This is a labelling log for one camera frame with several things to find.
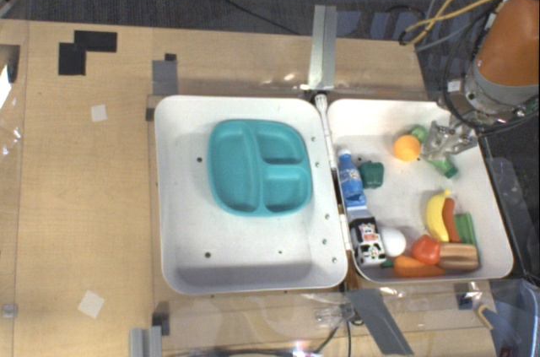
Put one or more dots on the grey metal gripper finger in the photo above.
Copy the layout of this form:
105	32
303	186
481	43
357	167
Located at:
434	140
462	140

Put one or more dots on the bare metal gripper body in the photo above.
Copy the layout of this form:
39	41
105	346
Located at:
485	104

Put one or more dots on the green bottle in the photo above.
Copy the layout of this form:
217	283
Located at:
445	167

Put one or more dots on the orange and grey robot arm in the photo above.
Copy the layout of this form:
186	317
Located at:
510	39

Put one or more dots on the orange ball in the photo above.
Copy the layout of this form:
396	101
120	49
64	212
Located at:
406	147

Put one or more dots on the white plastic tray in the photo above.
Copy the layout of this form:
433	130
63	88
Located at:
236	250
405	199

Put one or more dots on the dark green bell pepper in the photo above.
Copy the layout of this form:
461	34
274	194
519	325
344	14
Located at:
371	174

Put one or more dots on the yellow banana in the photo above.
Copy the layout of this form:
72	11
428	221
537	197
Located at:
434	216

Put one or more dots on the red-brown sausage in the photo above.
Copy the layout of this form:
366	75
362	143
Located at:
450	220

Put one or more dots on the green toy vegetable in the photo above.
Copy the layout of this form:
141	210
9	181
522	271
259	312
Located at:
467	228

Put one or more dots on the blue bottle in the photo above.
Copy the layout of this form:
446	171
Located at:
350	178

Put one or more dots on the red bell pepper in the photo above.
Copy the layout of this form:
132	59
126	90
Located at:
426	250

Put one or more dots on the white egg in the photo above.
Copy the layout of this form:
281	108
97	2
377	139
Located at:
393	242

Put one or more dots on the brown toy bread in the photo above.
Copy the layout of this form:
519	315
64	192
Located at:
459	257

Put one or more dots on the black and white carton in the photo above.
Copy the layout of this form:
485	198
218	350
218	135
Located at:
368	241

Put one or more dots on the orange carrot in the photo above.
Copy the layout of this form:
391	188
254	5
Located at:
413	267

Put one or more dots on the teal divided plate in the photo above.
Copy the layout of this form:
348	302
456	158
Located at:
236	169

